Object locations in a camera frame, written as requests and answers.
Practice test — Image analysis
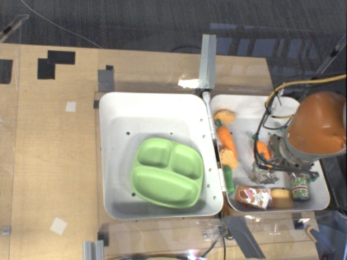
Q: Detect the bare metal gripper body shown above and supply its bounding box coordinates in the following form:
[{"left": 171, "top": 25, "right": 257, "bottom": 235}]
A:
[{"left": 257, "top": 134, "right": 318, "bottom": 179}]

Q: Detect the white plastic tray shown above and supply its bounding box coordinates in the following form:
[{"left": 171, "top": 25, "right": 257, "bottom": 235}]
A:
[
  {"left": 210, "top": 94, "right": 331, "bottom": 214},
  {"left": 99, "top": 92, "right": 224, "bottom": 221}
]

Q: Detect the orange and white carton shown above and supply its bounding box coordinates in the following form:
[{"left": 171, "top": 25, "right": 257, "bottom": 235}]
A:
[{"left": 234, "top": 185, "right": 273, "bottom": 210}]

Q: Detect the yellow toy cake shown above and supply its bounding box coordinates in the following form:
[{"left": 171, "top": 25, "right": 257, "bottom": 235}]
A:
[{"left": 271, "top": 188, "right": 294, "bottom": 210}]

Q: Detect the green and red can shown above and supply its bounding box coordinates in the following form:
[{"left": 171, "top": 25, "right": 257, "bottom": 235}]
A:
[{"left": 290, "top": 173, "right": 310, "bottom": 202}]

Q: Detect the small orange toy carrot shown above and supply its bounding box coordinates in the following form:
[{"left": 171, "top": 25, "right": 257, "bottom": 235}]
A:
[{"left": 252, "top": 134, "right": 273, "bottom": 168}]

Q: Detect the green toy vegetable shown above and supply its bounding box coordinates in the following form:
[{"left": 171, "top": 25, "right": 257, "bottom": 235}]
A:
[{"left": 222, "top": 165, "right": 236, "bottom": 196}]

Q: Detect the yellow ridged toy waffle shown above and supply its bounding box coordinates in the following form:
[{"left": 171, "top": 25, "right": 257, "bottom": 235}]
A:
[{"left": 219, "top": 148, "right": 240, "bottom": 171}]

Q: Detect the large orange toy carrot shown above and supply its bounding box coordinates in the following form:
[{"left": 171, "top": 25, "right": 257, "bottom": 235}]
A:
[{"left": 214, "top": 119, "right": 239, "bottom": 160}]

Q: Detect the tan toy biscuit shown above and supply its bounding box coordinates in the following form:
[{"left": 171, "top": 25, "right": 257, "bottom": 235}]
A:
[{"left": 213, "top": 109, "right": 236, "bottom": 125}]

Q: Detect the thin black and white rod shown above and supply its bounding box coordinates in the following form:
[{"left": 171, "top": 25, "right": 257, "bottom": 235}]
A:
[{"left": 202, "top": 90, "right": 226, "bottom": 192}]

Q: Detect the green divided plate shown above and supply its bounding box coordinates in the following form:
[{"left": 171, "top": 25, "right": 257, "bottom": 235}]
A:
[{"left": 130, "top": 137, "right": 204, "bottom": 209}]

